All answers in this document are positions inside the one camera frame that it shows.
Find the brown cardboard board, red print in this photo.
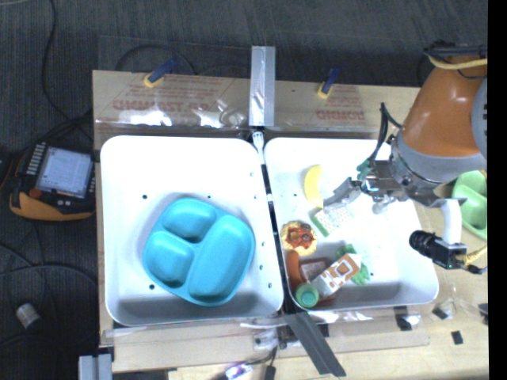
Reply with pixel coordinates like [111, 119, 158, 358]
[91, 69, 489, 374]

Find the brown toy sausage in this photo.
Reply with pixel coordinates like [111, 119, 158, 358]
[285, 249, 308, 292]

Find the black cylinder on white bracket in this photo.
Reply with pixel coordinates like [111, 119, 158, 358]
[409, 198, 469, 271]

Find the yellow banana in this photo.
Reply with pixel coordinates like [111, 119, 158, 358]
[303, 164, 325, 210]

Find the blue divided plate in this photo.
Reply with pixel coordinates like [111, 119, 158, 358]
[141, 197, 257, 307]

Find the green divided plate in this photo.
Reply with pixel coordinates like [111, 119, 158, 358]
[451, 170, 489, 241]

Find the orange and white carton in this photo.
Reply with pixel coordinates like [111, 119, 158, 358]
[312, 253, 364, 301]

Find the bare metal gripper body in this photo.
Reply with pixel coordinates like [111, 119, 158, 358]
[360, 149, 441, 203]

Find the white plastic tray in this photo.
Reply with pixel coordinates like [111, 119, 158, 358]
[263, 136, 440, 313]
[99, 135, 285, 328]

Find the toy pizza slice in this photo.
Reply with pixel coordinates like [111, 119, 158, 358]
[280, 220, 318, 258]

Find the dark brown packet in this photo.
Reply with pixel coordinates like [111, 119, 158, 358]
[299, 256, 334, 283]

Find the green bottle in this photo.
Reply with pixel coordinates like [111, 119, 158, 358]
[295, 282, 320, 309]

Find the small grey metal can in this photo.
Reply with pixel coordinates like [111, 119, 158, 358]
[15, 302, 42, 329]

